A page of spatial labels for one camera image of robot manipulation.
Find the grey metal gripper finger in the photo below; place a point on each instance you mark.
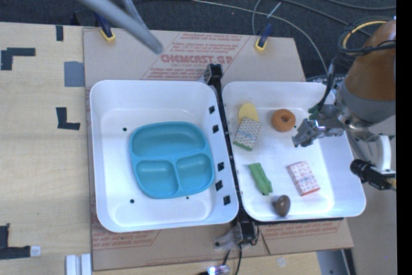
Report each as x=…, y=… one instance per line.
x=302, y=138
x=309, y=125

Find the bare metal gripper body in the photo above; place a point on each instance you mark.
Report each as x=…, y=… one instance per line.
x=331, y=125

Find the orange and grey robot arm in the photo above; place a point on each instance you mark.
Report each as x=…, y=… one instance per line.
x=373, y=74

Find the white plastic tray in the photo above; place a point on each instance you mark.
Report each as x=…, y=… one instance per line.
x=112, y=154
x=280, y=151

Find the orange doughnut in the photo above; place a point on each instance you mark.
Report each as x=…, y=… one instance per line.
x=277, y=120

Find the orange and white carton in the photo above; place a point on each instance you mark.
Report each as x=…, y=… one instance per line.
x=303, y=178

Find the green and white carton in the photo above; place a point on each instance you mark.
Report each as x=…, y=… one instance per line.
x=247, y=134

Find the green toy vegetable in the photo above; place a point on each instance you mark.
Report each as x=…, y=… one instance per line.
x=260, y=177

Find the yellow round slice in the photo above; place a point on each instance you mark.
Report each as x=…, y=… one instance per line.
x=248, y=110

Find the thin black rod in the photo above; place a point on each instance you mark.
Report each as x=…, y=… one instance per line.
x=229, y=145

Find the blue divided plate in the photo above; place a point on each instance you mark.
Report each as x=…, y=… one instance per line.
x=170, y=141

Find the brown cardboard board red print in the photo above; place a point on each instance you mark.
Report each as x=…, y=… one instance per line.
x=128, y=58

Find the black cylinder on white bracket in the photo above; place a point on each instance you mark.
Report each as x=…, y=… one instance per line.
x=370, y=172

